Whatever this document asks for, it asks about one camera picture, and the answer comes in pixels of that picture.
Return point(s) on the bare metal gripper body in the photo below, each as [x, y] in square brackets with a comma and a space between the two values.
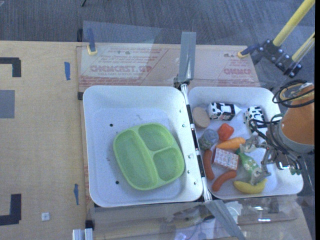
[285, 162]

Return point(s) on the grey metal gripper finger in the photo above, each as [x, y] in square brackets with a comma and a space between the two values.
[267, 157]
[260, 174]

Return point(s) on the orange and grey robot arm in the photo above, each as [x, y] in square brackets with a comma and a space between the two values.
[298, 124]

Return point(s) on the green bottle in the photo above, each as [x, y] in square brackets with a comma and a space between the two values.
[247, 164]

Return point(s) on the white plastic tray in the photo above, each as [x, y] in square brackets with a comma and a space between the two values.
[275, 184]
[140, 101]

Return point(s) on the yellow banana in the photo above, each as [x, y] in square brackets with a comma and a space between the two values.
[247, 187]

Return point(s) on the clear plastic bottle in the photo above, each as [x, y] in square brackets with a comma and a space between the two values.
[250, 144]

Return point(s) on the red sausage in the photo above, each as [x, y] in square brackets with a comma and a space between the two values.
[223, 180]
[208, 164]

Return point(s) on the orange and white packet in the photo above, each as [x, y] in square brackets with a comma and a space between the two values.
[225, 159]

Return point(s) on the orange carrot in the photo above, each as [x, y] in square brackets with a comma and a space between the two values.
[231, 143]

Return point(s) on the short cow print carton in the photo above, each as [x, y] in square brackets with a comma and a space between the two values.
[255, 114]

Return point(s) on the red pepper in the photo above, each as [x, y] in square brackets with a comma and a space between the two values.
[225, 132]

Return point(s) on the grey purple grapes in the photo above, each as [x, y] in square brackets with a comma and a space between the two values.
[208, 139]

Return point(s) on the long cow print carton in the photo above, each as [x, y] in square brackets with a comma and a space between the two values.
[221, 111]

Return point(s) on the tan round biscuit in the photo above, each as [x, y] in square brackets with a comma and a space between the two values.
[201, 117]

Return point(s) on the green divided plate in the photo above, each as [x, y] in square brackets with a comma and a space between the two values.
[147, 156]

